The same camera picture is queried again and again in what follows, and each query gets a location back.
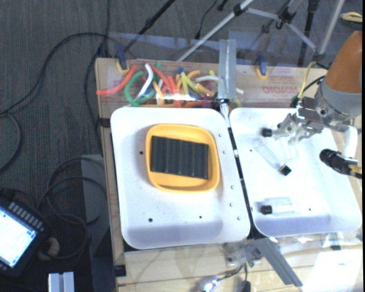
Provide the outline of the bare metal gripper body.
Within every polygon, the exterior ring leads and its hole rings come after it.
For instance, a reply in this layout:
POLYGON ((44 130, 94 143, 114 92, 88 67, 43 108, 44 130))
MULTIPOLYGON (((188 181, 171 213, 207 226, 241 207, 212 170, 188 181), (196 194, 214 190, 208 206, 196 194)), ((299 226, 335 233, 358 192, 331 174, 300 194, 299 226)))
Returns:
POLYGON ((296 111, 297 132, 345 132, 362 113, 362 97, 304 97, 296 111))

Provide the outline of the person's hand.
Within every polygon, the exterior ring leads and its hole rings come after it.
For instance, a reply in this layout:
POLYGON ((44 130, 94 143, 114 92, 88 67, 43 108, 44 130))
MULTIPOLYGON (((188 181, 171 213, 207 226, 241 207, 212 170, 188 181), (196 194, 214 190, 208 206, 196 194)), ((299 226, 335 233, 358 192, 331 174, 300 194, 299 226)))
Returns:
POLYGON ((42 245, 41 249, 38 251, 38 258, 41 261, 47 262, 58 256, 60 252, 60 244, 58 240, 54 237, 50 237, 42 245))

